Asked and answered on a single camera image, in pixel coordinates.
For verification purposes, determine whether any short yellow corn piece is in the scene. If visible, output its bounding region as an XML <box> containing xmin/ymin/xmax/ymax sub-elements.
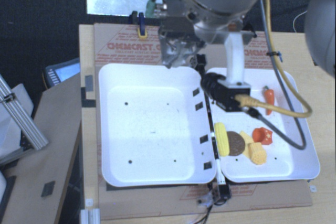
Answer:
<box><xmin>247</xmin><ymin>142</ymin><xmax>268</xmax><ymax>166</ymax></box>

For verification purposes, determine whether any black cylinder on white bracket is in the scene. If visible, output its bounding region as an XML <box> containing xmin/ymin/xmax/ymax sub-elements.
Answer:
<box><xmin>201</xmin><ymin>31</ymin><xmax>251</xmax><ymax>113</ymax></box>

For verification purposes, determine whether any orange carrot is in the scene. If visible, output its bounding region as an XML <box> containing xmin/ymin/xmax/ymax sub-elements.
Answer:
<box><xmin>263</xmin><ymin>85</ymin><xmax>275</xmax><ymax>116</ymax></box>

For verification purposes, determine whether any brown round biscuit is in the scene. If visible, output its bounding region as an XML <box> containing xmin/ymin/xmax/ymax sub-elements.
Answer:
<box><xmin>226</xmin><ymin>131</ymin><xmax>246</xmax><ymax>157</ymax></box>

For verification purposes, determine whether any yellow cheese wedge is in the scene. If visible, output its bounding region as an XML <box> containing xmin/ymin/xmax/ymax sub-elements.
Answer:
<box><xmin>239</xmin><ymin>130</ymin><xmax>255</xmax><ymax>158</ymax></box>

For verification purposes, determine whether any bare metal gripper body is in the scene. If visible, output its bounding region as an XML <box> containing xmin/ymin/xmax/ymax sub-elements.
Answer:
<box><xmin>158</xmin><ymin>0</ymin><xmax>207</xmax><ymax>47</ymax></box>

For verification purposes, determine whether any yellow corn cob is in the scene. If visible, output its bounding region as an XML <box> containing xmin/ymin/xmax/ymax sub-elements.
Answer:
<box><xmin>214</xmin><ymin>122</ymin><xmax>230</xmax><ymax>157</ymax></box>

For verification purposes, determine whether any white plastic tray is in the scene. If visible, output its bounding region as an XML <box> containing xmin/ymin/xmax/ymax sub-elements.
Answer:
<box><xmin>98</xmin><ymin>63</ymin><xmax>218</xmax><ymax>188</ymax></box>
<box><xmin>206</xmin><ymin>67</ymin><xmax>321</xmax><ymax>184</ymax></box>

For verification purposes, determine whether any thin black and white rod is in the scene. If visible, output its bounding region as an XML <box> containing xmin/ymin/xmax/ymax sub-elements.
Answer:
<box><xmin>198</xmin><ymin>65</ymin><xmax>227</xmax><ymax>187</ymax></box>

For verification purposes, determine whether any black block with thin wires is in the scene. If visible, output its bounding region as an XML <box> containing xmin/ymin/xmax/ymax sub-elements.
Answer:
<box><xmin>209</xmin><ymin>183</ymin><xmax>232</xmax><ymax>206</ymax></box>

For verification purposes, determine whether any brown cardboard board, red print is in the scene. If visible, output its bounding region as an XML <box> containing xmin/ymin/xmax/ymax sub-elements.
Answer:
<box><xmin>93</xmin><ymin>23</ymin><xmax>313</xmax><ymax>220</ymax></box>

